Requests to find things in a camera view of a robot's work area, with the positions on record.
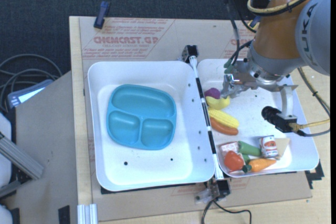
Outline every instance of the cable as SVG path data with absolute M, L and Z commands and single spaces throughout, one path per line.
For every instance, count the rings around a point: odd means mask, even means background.
M 237 4 L 235 3 L 235 1 L 234 1 L 234 0 L 231 0 L 231 2 L 234 4 L 234 6 L 235 6 L 235 8 L 236 8 L 236 11 L 237 11 L 237 13 L 238 13 L 238 16 L 239 16 L 241 22 L 244 24 L 244 26 L 245 26 L 248 30 L 250 30 L 251 32 L 256 33 L 257 31 L 254 30 L 252 27 L 250 27 L 250 26 L 245 22 L 245 20 L 244 20 L 243 16 L 241 15 L 241 12 L 239 11 L 239 9 L 238 9 Z
M 286 11 L 290 11 L 294 7 L 300 5 L 302 2 L 306 0 L 293 0 L 286 4 L 279 5 L 272 8 L 254 8 L 253 0 L 248 0 L 247 8 L 256 16 L 273 16 L 284 13 Z
M 299 134 L 301 136 L 309 137 L 309 136 L 319 136 L 319 135 L 322 135 L 322 134 L 327 134 L 327 133 L 330 132 L 330 127 L 326 131 L 319 132 L 319 133 L 314 133 L 314 134 L 307 134 L 307 133 L 301 131 L 301 129 L 304 129 L 306 127 L 317 126 L 317 125 L 329 123 L 330 122 L 330 107 L 320 97 L 320 95 L 318 94 L 318 92 L 314 89 L 314 87 L 312 86 L 312 84 L 308 80 L 308 78 L 307 78 L 305 72 L 303 71 L 303 69 L 300 67 L 300 68 L 298 68 L 298 71 L 299 71 L 299 74 L 301 75 L 301 78 L 303 79 L 304 83 L 306 84 L 306 86 L 308 87 L 308 89 L 312 92 L 313 96 L 321 104 L 321 106 L 323 107 L 323 109 L 325 110 L 325 112 L 327 113 L 327 115 L 328 115 L 329 118 L 327 120 L 324 120 L 324 121 L 313 122 L 313 123 L 308 123 L 308 124 L 290 123 L 289 125 L 293 128 L 294 132 L 296 132 L 297 134 Z
M 57 71 L 58 75 L 53 75 L 47 71 L 44 70 L 40 70 L 37 68 L 29 68 L 29 69 L 25 69 L 22 70 L 18 73 L 13 73 L 13 72 L 9 72 L 6 70 L 1 69 L 5 64 L 16 60 L 18 58 L 38 58 L 41 59 L 43 61 L 46 61 L 47 63 L 51 64 Z M 15 85 L 23 85 L 23 84 L 38 84 L 38 82 L 36 82 L 36 78 L 51 78 L 52 80 L 56 80 L 59 77 L 62 76 L 62 72 L 60 71 L 60 69 L 58 68 L 58 66 L 51 61 L 50 59 L 41 56 L 41 55 L 37 55 L 37 54 L 20 54 L 20 55 L 15 55 L 12 56 L 6 60 L 4 60 L 3 62 L 0 63 L 0 73 L 9 76 L 9 79 L 6 81 L 5 84 L 0 86 L 1 92 L 0 92 L 0 112 L 6 113 L 8 112 L 8 108 L 7 108 L 7 104 L 5 102 L 5 91 L 7 90 L 8 87 L 10 87 L 10 92 L 14 91 L 14 86 Z M 19 78 L 25 78 L 24 81 L 18 81 Z
M 250 40 L 250 41 L 244 43 L 243 45 L 241 45 L 241 46 L 238 48 L 238 50 L 236 50 L 236 51 L 232 54 L 232 56 L 231 56 L 231 57 L 227 60 L 227 62 L 224 64 L 224 68 L 226 68 L 225 73 L 230 73 L 230 72 L 231 72 L 232 67 L 233 67 L 233 64 L 234 64 L 234 63 L 232 63 L 233 59 L 234 59 L 234 58 L 238 58 L 239 52 L 240 52 L 242 49 L 249 47 L 249 46 L 251 45 L 251 43 L 252 43 L 252 40 Z
M 216 202 L 216 199 L 213 199 L 211 200 L 207 205 L 206 207 L 204 208 L 204 211 L 203 211 L 203 214 L 202 214 L 202 218 L 201 218 L 201 223 L 204 224 L 204 219 L 205 219 L 205 215 L 207 213 L 207 211 L 209 210 L 211 204 L 214 203 L 218 208 L 220 208 L 221 210 L 227 212 L 227 213 L 230 213 L 230 214 L 240 214 L 240 213 L 243 213 L 243 212 L 247 212 L 249 213 L 249 223 L 251 224 L 252 223 L 252 213 L 250 210 L 240 210 L 240 211 L 230 211 L 230 210 L 227 210 L 225 209 L 224 207 L 220 206 L 217 202 Z
M 239 38 L 239 32 L 238 32 L 238 28 L 237 28 L 237 25 L 235 23 L 235 20 L 233 20 L 233 18 L 231 16 L 232 14 L 231 14 L 231 10 L 230 10 L 229 0 L 224 0 L 224 4 L 226 6 L 227 13 L 230 16 L 230 22 L 232 24 L 233 32 L 234 32 L 235 38 L 236 38 L 237 50 L 239 50 L 239 46 L 240 46 L 240 43 L 239 43 L 239 40 L 240 40 L 240 38 Z M 238 55 L 234 57 L 232 65 L 235 64 L 235 62 L 237 61 L 237 58 L 238 58 Z
M 3 74 L 7 74 L 7 75 L 14 75 L 14 73 L 11 73 L 11 72 L 8 72 L 8 71 L 5 71 L 5 70 L 2 70 L 1 67 L 3 65 L 5 65 L 6 63 L 14 60 L 14 59 L 17 59 L 17 58 L 22 58 L 22 57 L 35 57 L 35 58 L 40 58 L 48 63 L 50 63 L 53 67 L 55 67 L 55 69 L 57 70 L 57 72 L 59 73 L 59 76 L 61 77 L 62 76 L 62 72 L 60 71 L 60 69 L 58 68 L 58 66 L 53 62 L 51 61 L 50 59 L 44 57 L 44 56 L 41 56 L 41 55 L 37 55 L 37 54 L 19 54 L 19 55 L 15 55 L 15 56 L 12 56 L 6 60 L 4 60 L 2 63 L 0 63 L 0 73 L 3 73 Z

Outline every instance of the black clamp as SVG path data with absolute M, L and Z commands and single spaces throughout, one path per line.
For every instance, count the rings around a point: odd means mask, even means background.
M 96 20 L 94 21 L 94 25 L 93 25 L 95 28 L 99 28 L 99 29 L 103 28 L 103 24 L 105 22 L 104 17 L 107 16 L 107 13 L 109 12 L 109 8 L 110 8 L 109 2 L 106 2 L 106 1 L 101 2 L 99 14 Z
M 197 45 L 186 45 L 182 52 L 182 60 L 186 63 L 189 63 L 190 56 L 198 56 Z

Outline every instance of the toy carrot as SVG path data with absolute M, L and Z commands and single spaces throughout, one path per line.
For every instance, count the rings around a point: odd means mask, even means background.
M 275 159 L 266 159 L 266 158 L 251 159 L 248 162 L 248 165 L 243 166 L 242 170 L 244 171 L 244 173 L 247 173 L 249 171 L 259 172 L 276 162 L 277 161 Z

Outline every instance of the food can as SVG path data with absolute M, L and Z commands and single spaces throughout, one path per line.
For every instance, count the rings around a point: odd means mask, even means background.
M 264 158 L 278 156 L 277 144 L 274 135 L 267 135 L 259 138 L 261 154 Z

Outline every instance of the blue divided plate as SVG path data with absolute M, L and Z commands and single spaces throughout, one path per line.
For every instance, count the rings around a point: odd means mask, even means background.
M 161 150 L 174 137 L 176 104 L 164 91 L 124 84 L 112 92 L 106 122 L 115 142 L 144 150 Z

